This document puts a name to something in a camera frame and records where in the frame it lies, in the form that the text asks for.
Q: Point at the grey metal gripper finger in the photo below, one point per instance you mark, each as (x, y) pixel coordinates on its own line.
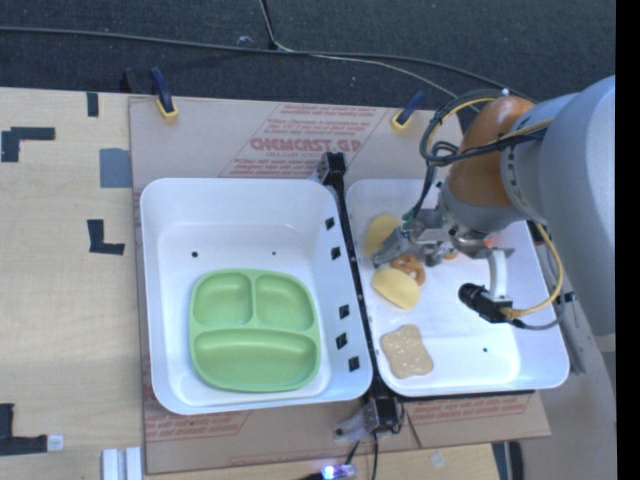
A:
(436, 255)
(392, 248)

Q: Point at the brown pretzel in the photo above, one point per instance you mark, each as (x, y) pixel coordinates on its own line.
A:
(416, 270)

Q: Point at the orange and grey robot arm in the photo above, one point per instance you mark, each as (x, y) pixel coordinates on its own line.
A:
(570, 178)

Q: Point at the beige bread slice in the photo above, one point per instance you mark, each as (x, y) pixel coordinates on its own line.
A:
(406, 350)

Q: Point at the yellow potato chip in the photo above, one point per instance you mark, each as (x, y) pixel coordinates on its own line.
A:
(395, 288)
(377, 230)

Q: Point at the green divided plate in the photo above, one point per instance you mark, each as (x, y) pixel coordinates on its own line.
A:
(255, 348)

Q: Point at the black cylinder on white bracket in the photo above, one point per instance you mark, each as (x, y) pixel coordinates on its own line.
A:
(482, 300)

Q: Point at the white plastic tray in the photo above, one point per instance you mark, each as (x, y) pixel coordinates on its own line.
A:
(240, 218)
(465, 358)

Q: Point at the thin black rod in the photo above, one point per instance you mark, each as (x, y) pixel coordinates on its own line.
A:
(357, 278)

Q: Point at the brown cardboard board red print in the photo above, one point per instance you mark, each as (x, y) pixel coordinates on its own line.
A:
(200, 143)

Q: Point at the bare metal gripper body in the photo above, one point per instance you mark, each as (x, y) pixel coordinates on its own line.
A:
(429, 228)

